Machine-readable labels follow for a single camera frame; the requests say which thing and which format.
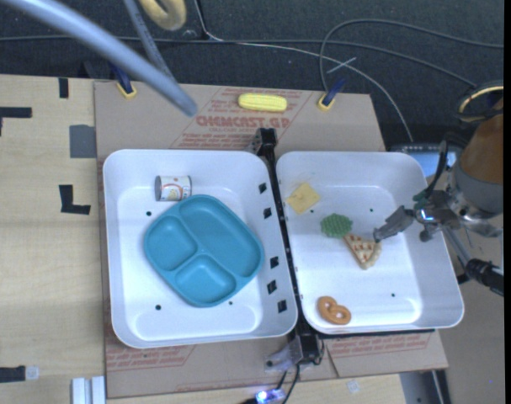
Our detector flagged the yellow corn cob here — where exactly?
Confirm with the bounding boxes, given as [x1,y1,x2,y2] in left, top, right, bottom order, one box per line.
[237,93,289,114]

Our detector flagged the orange pretzel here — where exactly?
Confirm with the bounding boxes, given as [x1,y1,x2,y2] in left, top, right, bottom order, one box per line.
[316,295,353,326]

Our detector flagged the brown cardboard board red print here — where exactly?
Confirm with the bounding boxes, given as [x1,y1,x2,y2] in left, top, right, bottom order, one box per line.
[93,81,450,400]

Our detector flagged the pizza slice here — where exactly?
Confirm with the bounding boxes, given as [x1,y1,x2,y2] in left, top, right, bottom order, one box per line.
[343,233,383,271]

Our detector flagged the small white can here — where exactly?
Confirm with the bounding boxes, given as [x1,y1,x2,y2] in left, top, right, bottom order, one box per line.
[153,174,194,203]

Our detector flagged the blue divided plate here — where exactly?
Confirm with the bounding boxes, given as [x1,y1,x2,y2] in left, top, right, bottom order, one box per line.
[142,194,266,309]

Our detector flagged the white plastic tray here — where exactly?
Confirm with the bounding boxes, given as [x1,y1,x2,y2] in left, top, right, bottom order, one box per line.
[102,148,300,349]
[274,150,466,336]

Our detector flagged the green toy lettuce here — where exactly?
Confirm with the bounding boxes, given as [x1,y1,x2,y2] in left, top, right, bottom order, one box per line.
[319,212,354,241]

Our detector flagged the yellow cheese slice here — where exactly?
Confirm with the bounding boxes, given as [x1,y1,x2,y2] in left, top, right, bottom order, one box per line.
[284,182,322,216]

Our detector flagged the black cylinder on white bracket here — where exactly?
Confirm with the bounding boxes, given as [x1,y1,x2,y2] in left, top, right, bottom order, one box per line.
[443,224,505,298]

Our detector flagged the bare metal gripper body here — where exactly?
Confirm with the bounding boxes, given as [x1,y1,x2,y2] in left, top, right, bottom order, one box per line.
[413,190,504,244]

